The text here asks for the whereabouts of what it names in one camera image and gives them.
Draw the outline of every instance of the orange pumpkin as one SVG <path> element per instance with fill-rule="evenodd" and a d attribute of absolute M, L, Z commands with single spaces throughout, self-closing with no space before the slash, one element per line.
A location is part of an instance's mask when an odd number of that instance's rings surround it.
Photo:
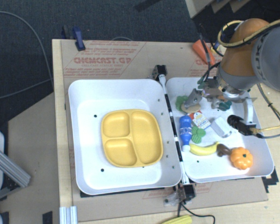
<path fill-rule="evenodd" d="M 252 166 L 253 156 L 248 149 L 243 147 L 234 148 L 230 155 L 230 160 L 236 168 L 245 170 Z"/>

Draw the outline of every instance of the dark carpet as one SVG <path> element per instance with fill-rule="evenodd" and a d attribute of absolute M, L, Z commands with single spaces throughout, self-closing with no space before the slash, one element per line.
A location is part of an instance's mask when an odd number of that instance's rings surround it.
<path fill-rule="evenodd" d="M 216 14 L 208 6 L 193 19 L 185 0 L 0 0 L 0 11 L 31 25 L 52 72 L 51 40 L 62 38 L 63 25 L 80 27 L 85 40 L 124 36 L 134 41 L 195 42 L 197 25 L 203 24 L 208 39 L 215 41 L 231 20 L 279 19 L 280 0 L 251 0 L 236 13 L 229 4 Z M 0 14 L 0 127 L 52 93 L 49 78 L 35 33 L 20 19 Z"/>

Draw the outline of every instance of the orange object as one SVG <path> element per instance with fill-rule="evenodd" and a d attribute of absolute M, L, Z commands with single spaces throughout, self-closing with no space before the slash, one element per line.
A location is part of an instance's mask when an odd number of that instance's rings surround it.
<path fill-rule="evenodd" d="M 253 156 L 248 149 L 243 147 L 234 148 L 230 155 L 230 160 L 236 168 L 245 170 L 252 166 Z"/>
<path fill-rule="evenodd" d="M 208 51 L 208 53 L 209 53 L 209 55 L 210 55 L 210 64 L 211 64 L 211 65 L 214 65 L 214 64 L 216 63 L 216 60 L 215 60 L 213 54 L 211 53 L 209 47 L 206 45 L 205 42 L 204 42 L 204 44 L 205 44 L 205 47 L 206 47 L 206 49 L 207 49 L 207 51 Z M 201 40 L 198 40 L 197 42 L 195 42 L 195 43 L 193 44 L 192 47 L 193 47 L 194 51 L 197 52 L 198 55 L 199 55 L 199 56 L 204 60 L 204 62 L 207 64 L 206 53 L 205 53 L 205 50 L 204 50 L 203 45 L 202 45 L 202 43 L 201 43 Z"/>
<path fill-rule="evenodd" d="M 230 43 L 239 42 L 250 36 L 269 23 L 259 18 L 250 18 L 244 21 L 234 32 Z M 232 76 L 253 77 L 255 76 L 251 53 L 256 40 L 238 48 L 227 48 L 220 63 L 221 68 Z"/>

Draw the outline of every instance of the blue spray bottle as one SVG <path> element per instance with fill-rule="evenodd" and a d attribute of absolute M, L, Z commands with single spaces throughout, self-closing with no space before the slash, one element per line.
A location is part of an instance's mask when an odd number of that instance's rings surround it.
<path fill-rule="evenodd" d="M 181 116 L 179 119 L 179 134 L 182 139 L 182 151 L 190 151 L 190 140 L 192 138 L 192 119 L 188 115 Z"/>

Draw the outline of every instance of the yellow plate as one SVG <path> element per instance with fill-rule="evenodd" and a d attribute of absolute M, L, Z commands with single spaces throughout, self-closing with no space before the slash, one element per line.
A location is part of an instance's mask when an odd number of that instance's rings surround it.
<path fill-rule="evenodd" d="M 163 156 L 160 128 L 148 111 L 131 109 L 106 114 L 101 135 L 105 155 L 115 166 L 144 167 Z"/>

